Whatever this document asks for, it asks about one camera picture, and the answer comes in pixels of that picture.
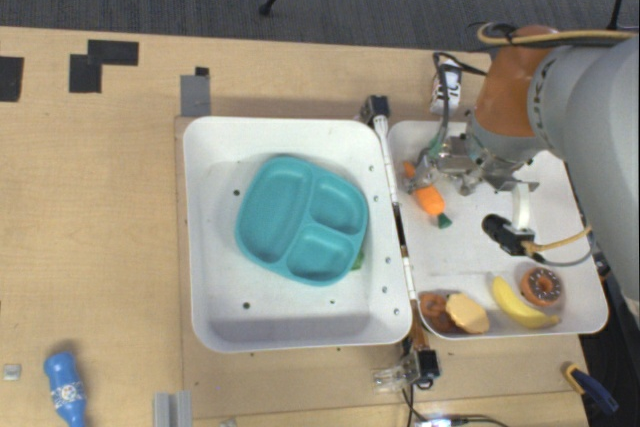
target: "yellow cable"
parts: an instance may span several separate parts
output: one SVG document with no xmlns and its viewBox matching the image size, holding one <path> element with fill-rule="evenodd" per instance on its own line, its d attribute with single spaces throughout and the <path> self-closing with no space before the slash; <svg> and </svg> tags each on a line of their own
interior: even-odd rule
<svg viewBox="0 0 640 427">
<path fill-rule="evenodd" d="M 556 249 L 558 247 L 571 244 L 572 242 L 575 242 L 576 240 L 580 240 L 582 237 L 585 237 L 586 235 L 589 234 L 589 232 L 591 232 L 591 226 L 587 226 L 580 233 L 576 233 L 572 237 L 569 237 L 563 240 L 558 240 L 557 242 L 551 242 L 550 244 L 536 244 L 533 241 L 525 240 L 524 242 L 522 242 L 522 247 L 527 252 L 527 254 L 531 256 L 533 253 L 540 253 L 542 251 L 548 251 L 549 249 Z"/>
<path fill-rule="evenodd" d="M 613 39 L 613 40 L 626 40 L 637 36 L 633 32 L 623 31 L 608 31 L 608 30 L 583 30 L 583 31 L 562 31 L 554 32 L 551 34 L 538 34 L 535 36 L 514 36 L 507 38 L 504 36 L 493 37 L 487 36 L 485 31 L 493 23 L 486 23 L 478 29 L 478 39 L 487 45 L 492 46 L 507 46 L 507 45 L 526 45 L 530 43 L 544 43 L 547 41 L 562 41 L 565 39 Z"/>
</svg>

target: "blue object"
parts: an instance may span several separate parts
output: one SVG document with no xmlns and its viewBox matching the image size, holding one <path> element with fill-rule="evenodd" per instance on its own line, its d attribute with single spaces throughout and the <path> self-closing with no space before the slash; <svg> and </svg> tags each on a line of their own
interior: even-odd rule
<svg viewBox="0 0 640 427">
<path fill-rule="evenodd" d="M 367 229 L 362 193 L 295 157 L 275 157 L 254 177 L 235 237 L 255 263 L 309 285 L 331 285 L 353 266 Z"/>
<path fill-rule="evenodd" d="M 611 396 L 611 393 L 609 393 L 604 386 L 590 375 L 585 374 L 580 370 L 573 370 L 571 372 L 571 377 L 573 377 L 582 387 L 584 392 L 589 395 L 596 404 L 598 404 L 605 415 L 613 415 L 613 413 L 618 410 L 618 407 L 620 407 L 616 400 Z"/>
<path fill-rule="evenodd" d="M 44 372 L 49 376 L 51 398 L 58 414 L 69 427 L 85 427 L 87 397 L 73 354 L 61 352 L 51 356 L 44 362 Z"/>
</svg>

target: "silver bracket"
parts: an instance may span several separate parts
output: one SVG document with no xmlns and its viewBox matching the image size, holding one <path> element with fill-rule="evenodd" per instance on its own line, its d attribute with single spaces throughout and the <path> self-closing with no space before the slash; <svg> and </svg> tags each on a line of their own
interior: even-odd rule
<svg viewBox="0 0 640 427">
<path fill-rule="evenodd" d="M 191 392 L 179 391 L 175 395 L 156 393 L 153 400 L 154 427 L 193 427 Z"/>
<path fill-rule="evenodd" d="M 206 68 L 180 76 L 180 113 L 189 118 L 211 116 L 210 77 Z"/>
<path fill-rule="evenodd" d="M 373 391 L 374 393 L 397 393 L 407 385 L 414 383 L 419 377 L 418 354 L 409 352 L 396 365 L 374 371 Z"/>
<path fill-rule="evenodd" d="M 526 185 L 527 187 L 529 187 L 529 192 L 533 192 L 540 185 L 540 182 L 523 182 L 522 180 L 517 180 L 515 178 L 507 179 L 504 181 L 500 180 L 499 182 L 492 182 L 492 177 L 487 177 L 485 179 L 487 182 L 490 182 L 494 186 L 496 192 L 513 192 L 514 189 L 521 185 Z"/>
</svg>

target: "wire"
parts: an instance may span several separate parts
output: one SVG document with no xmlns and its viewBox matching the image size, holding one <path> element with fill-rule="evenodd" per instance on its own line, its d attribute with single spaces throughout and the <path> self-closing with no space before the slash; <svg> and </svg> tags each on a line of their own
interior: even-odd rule
<svg viewBox="0 0 640 427">
<path fill-rule="evenodd" d="M 467 423 L 490 423 L 493 425 L 499 425 L 500 427 L 509 427 L 506 423 L 502 423 L 498 420 L 485 416 L 468 417 L 465 418 L 465 420 L 467 420 Z"/>
<path fill-rule="evenodd" d="M 438 63 L 440 62 L 440 57 L 446 57 L 447 59 L 450 59 L 454 63 L 456 63 L 458 65 L 458 68 L 460 68 L 462 71 L 466 71 L 467 73 L 473 73 L 474 75 L 486 75 L 487 74 L 486 71 L 482 71 L 482 70 L 476 68 L 475 66 L 471 66 L 470 64 L 463 63 L 456 56 L 451 55 L 451 54 L 449 54 L 447 52 L 434 52 L 433 56 L 434 56 L 434 62 L 435 62 L 436 67 L 438 66 Z"/>
<path fill-rule="evenodd" d="M 447 82 L 447 75 L 442 66 L 440 66 L 440 55 L 438 53 L 433 54 L 433 64 L 436 67 L 436 73 L 438 74 L 438 82 L 440 82 L 440 92 L 444 99 L 444 108 L 442 112 L 442 120 L 440 121 L 440 127 L 436 134 L 433 144 L 429 145 L 429 155 L 435 156 L 439 151 L 444 138 L 447 136 L 447 130 L 449 129 L 449 83 Z"/>
<path fill-rule="evenodd" d="M 409 394 L 411 399 L 407 397 L 407 392 L 404 391 L 404 388 L 402 389 L 402 396 L 404 397 L 404 401 L 407 403 L 407 406 L 409 406 L 409 418 L 407 420 L 407 427 L 411 427 L 411 419 L 413 418 L 413 415 L 416 415 L 416 418 L 421 422 L 427 421 L 427 419 L 424 416 L 422 416 L 420 413 L 418 413 L 413 407 L 413 384 L 410 385 L 409 389 L 410 389 Z"/>
<path fill-rule="evenodd" d="M 549 244 L 536 244 L 531 240 L 525 240 L 522 242 L 522 247 L 527 252 L 529 256 L 531 256 L 535 252 L 549 251 L 550 249 L 556 249 L 558 247 L 566 246 L 567 244 L 571 244 L 576 240 L 580 240 L 582 237 L 586 237 L 591 232 L 591 226 L 587 226 L 580 233 L 576 233 L 575 235 L 558 240 L 556 242 L 551 242 Z"/>
<path fill-rule="evenodd" d="M 489 36 L 488 30 L 498 31 L 502 36 Z M 635 37 L 636 34 L 610 30 L 562 31 L 534 36 L 516 36 L 514 27 L 508 24 L 486 23 L 477 32 L 478 39 L 493 46 L 531 46 L 551 48 L 559 45 L 612 46 Z"/>
<path fill-rule="evenodd" d="M 588 260 L 589 258 L 591 258 L 592 255 L 593 255 L 593 250 L 589 249 L 586 255 L 584 255 L 581 258 L 578 258 L 577 260 L 572 260 L 570 262 L 550 262 L 540 253 L 534 253 L 531 256 L 531 258 L 533 258 L 533 260 L 535 260 L 538 263 L 543 263 L 545 265 L 549 265 L 550 267 L 573 267 L 574 265 L 579 265 L 582 262 Z"/>
</svg>

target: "white tray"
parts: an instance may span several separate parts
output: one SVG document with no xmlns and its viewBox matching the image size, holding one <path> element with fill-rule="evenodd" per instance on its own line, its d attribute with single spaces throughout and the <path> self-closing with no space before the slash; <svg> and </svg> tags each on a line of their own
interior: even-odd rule
<svg viewBox="0 0 640 427">
<path fill-rule="evenodd" d="M 356 185 L 369 226 L 362 268 L 313 287 L 249 261 L 234 227 L 243 192 L 275 155 L 307 159 Z M 392 344 L 411 310 L 375 133 L 355 121 L 200 118 L 184 134 L 192 321 L 219 352 Z"/>
<path fill-rule="evenodd" d="M 399 189 L 403 183 L 402 161 L 414 161 L 438 129 L 436 122 L 407 121 L 395 125 L 389 134 L 389 145 L 396 169 Z M 449 132 L 464 132 L 465 125 L 451 123 Z M 517 177 L 540 182 L 531 193 L 531 228 L 536 241 L 552 242 L 582 230 L 580 216 L 562 161 L 548 152 L 536 156 L 533 165 L 525 166 Z M 445 213 L 453 225 L 438 229 L 433 220 L 406 193 L 399 192 L 402 219 L 413 277 L 420 291 L 461 291 L 488 311 L 491 328 L 483 338 L 532 336 L 563 333 L 593 333 L 599 331 L 608 316 L 607 302 L 592 259 L 553 271 L 564 285 L 563 299 L 550 309 L 561 322 L 550 328 L 529 330 L 513 322 L 494 302 L 490 283 L 495 275 L 504 277 L 517 290 L 518 279 L 531 260 L 511 257 L 482 231 L 482 219 L 491 213 L 512 218 L 510 193 L 496 194 L 488 184 L 480 184 L 470 196 L 463 197 L 447 179 L 437 182 L 445 199 Z M 571 261 L 587 253 L 585 239 L 569 246 L 549 251 L 552 261 Z M 471 338 L 471 335 L 439 334 L 443 338 Z"/>
</svg>

